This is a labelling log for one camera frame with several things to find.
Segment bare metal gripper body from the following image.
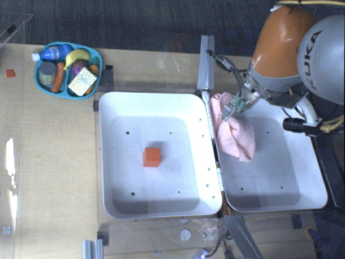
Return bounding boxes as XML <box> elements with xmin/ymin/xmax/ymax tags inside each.
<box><xmin>232</xmin><ymin>73</ymin><xmax>268</xmax><ymax>113</ymax></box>

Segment pink cloth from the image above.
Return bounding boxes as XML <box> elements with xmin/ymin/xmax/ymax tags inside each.
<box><xmin>209</xmin><ymin>91</ymin><xmax>257</xmax><ymax>163</ymax></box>

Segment white plastic tray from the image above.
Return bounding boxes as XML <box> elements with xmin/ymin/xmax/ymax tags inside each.
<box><xmin>212</xmin><ymin>92</ymin><xmax>329</xmax><ymax>214</ymax></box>
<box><xmin>98</xmin><ymin>91</ymin><xmax>223</xmax><ymax>221</ymax></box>

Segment red cube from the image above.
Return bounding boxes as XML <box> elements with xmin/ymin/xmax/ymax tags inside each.
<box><xmin>142</xmin><ymin>147</ymin><xmax>162</xmax><ymax>168</ymax></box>

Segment clear plastic bottle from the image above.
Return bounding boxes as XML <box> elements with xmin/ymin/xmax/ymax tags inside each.
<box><xmin>200</xmin><ymin>220</ymin><xmax>226</xmax><ymax>242</ymax></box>

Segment orange carrot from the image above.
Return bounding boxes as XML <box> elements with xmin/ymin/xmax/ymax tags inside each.
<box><xmin>84</xmin><ymin>64</ymin><xmax>101</xmax><ymax>96</ymax></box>

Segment white carton with yellow dots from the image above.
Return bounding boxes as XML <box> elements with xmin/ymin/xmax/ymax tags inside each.
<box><xmin>67</xmin><ymin>66</ymin><xmax>98</xmax><ymax>97</ymax></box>

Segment purple grapes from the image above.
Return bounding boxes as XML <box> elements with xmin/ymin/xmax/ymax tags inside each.
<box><xmin>71</xmin><ymin>59</ymin><xmax>88</xmax><ymax>77</ymax></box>

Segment yellow banana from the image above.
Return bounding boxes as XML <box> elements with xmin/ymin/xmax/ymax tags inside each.
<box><xmin>63</xmin><ymin>49</ymin><xmax>92</xmax><ymax>71</ymax></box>

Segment blue divided plate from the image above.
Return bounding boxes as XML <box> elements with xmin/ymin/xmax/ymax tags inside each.
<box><xmin>33</xmin><ymin>41</ymin><xmax>104</xmax><ymax>101</ymax></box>

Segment orange-red sausage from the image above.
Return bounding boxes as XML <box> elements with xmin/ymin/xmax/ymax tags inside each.
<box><xmin>50</xmin><ymin>62</ymin><xmax>66</xmax><ymax>94</ymax></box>

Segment blue bottle with white cap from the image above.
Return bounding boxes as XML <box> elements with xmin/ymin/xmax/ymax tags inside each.
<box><xmin>31</xmin><ymin>44</ymin><xmax>73</xmax><ymax>63</ymax></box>

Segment small can with grey lid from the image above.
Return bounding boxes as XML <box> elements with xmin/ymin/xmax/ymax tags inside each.
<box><xmin>38</xmin><ymin>61</ymin><xmax>57</xmax><ymax>89</ymax></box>

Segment black cylinder on white bracket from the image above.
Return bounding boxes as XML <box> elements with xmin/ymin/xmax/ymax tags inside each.
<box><xmin>282</xmin><ymin>96</ymin><xmax>323</xmax><ymax>138</ymax></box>

